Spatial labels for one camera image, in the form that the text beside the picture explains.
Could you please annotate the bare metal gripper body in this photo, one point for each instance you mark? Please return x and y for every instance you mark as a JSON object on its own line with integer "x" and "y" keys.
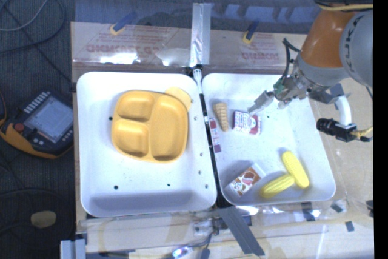
{"x": 293, "y": 87}

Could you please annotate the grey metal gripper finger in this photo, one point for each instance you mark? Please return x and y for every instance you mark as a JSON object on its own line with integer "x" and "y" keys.
{"x": 283, "y": 104}
{"x": 261, "y": 101}

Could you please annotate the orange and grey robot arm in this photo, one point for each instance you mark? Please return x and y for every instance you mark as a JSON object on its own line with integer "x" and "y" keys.
{"x": 327, "y": 39}

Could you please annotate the red and white carton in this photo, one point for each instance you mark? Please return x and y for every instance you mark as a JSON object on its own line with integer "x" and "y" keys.
{"x": 247, "y": 122}

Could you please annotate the white plastic tray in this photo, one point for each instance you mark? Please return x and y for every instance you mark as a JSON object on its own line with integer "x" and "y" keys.
{"x": 272, "y": 142}
{"x": 145, "y": 188}

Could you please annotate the tan ice cream cone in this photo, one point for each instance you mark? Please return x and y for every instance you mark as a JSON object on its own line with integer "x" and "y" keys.
{"x": 222, "y": 116}

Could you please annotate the slim red and white packet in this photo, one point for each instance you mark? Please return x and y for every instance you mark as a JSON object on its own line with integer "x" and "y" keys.
{"x": 215, "y": 135}

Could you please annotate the thin black and white rod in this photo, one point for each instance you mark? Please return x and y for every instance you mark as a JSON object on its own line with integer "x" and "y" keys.
{"x": 209, "y": 130}

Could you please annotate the brown cardboard board red print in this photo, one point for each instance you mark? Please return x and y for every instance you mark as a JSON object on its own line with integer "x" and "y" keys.
{"x": 230, "y": 48}

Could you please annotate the yellow corn cob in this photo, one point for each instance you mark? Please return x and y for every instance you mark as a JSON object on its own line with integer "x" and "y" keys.
{"x": 276, "y": 186}
{"x": 295, "y": 170}

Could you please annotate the brown and white carton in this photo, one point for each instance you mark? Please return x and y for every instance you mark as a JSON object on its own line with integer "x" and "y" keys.
{"x": 246, "y": 180}

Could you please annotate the yellow round biscuit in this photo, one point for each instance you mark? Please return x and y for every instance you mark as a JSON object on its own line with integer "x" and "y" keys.
{"x": 180, "y": 94}

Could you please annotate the yellow divided plate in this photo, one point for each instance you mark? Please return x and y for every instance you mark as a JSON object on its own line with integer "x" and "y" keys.
{"x": 166, "y": 130}

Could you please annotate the yellow oval lump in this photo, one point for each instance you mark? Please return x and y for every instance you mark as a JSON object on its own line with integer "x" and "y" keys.
{"x": 43, "y": 219}

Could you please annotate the black cylinder on white bracket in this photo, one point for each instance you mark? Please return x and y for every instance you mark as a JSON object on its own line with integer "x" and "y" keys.
{"x": 333, "y": 127}

